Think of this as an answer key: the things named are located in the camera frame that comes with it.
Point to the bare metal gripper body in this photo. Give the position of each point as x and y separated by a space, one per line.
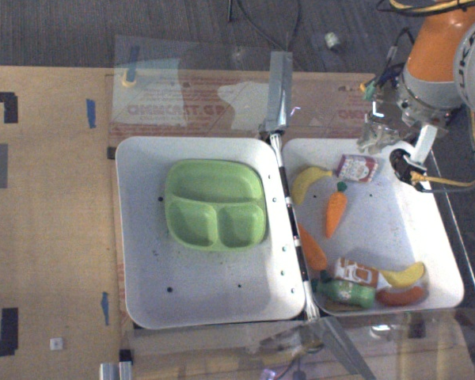
388 113

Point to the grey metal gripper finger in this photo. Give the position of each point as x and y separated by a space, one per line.
388 137
368 141

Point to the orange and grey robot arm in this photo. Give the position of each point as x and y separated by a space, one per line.
439 42

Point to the pink and white carton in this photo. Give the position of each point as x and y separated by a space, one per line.
358 168

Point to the orange carrot with green top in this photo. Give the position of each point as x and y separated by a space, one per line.
335 210

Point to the yellow banana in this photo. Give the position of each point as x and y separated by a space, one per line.
302 182
405 275

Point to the white plastic tray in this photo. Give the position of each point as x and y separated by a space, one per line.
206 283
384 220

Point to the small white and green can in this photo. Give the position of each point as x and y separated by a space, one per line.
332 40

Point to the thin black and white rod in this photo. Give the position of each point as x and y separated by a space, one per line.
291 204

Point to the orange and white carton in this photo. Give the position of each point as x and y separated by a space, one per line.
356 273

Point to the green plastic bottle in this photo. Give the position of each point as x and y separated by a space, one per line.
346 291

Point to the red sausage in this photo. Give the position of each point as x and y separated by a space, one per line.
400 297

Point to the green divided plate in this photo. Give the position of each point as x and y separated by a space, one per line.
213 184

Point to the brown cardboard board red print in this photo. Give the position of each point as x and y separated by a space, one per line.
206 109

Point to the small white cube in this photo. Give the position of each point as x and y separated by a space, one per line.
56 344

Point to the black cylinder on white bracket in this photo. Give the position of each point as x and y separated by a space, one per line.
403 164

